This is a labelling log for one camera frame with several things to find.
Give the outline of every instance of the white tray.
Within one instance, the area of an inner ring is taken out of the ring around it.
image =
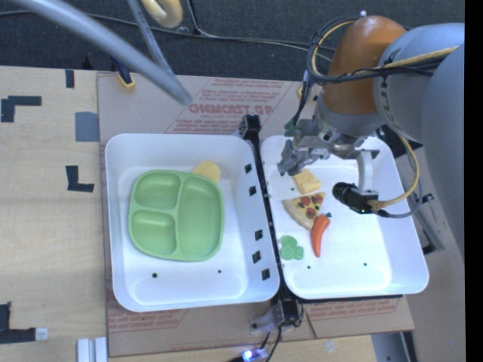
[[[321,256],[312,251],[309,231],[298,225],[285,211],[282,200],[300,193],[292,177],[281,176],[277,162],[284,148],[283,136],[263,141],[261,155],[273,222],[278,240],[293,236],[303,247],[301,260],[281,259],[287,287],[303,299],[333,299],[419,293],[429,280],[426,261],[411,217],[383,218],[360,215],[341,204],[332,195],[338,182],[358,185],[355,160],[332,155],[308,169],[322,182],[326,192],[321,212],[331,213],[331,224],[322,237]],[[389,147],[381,140],[367,138],[364,149],[380,150],[374,160],[374,190],[380,200],[389,200],[404,191]],[[385,208],[399,214],[409,211],[406,200]]]
[[[251,147],[234,136],[121,134],[106,145],[112,284],[131,311],[262,302],[280,284]],[[203,262],[141,253],[128,233],[132,186],[153,169],[190,172],[204,160],[221,171],[225,229],[220,250]]]

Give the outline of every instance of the green plate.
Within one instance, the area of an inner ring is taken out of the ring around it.
[[[134,183],[128,224],[132,242],[145,254],[200,262],[220,249],[223,195],[207,177],[151,170]]]

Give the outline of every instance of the toy pizza slice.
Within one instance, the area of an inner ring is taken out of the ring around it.
[[[292,219],[297,221],[302,227],[311,229],[324,198],[325,192],[317,192],[311,195],[289,198],[283,200],[282,203]]]

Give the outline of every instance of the cardboard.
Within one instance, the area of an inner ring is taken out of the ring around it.
[[[283,134],[284,124],[297,111],[300,82],[180,76],[193,99],[190,105],[182,106],[143,76],[134,76],[136,84],[130,90],[120,84],[115,73],[101,73],[97,79],[109,356],[259,345],[266,334],[254,332],[251,321],[267,312],[270,302],[152,313],[130,312],[116,302],[111,283],[103,152],[107,142],[120,133],[239,133],[246,114],[260,116],[260,140]],[[312,117],[314,105],[310,100],[301,117]],[[281,341],[413,328],[405,297],[330,301],[305,304],[301,326],[287,329]]]

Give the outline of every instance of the wooden table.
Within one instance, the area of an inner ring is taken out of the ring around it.
[[[97,113],[97,73],[0,68],[0,97],[40,96],[0,123],[0,305],[11,302],[11,329],[46,327],[48,340],[0,345],[0,360],[74,361],[77,339],[104,337],[106,284],[99,143],[78,142],[75,113]],[[66,166],[92,192],[67,190]],[[273,361],[375,362],[371,336],[283,342]],[[219,361],[244,348],[182,351],[110,360]]]

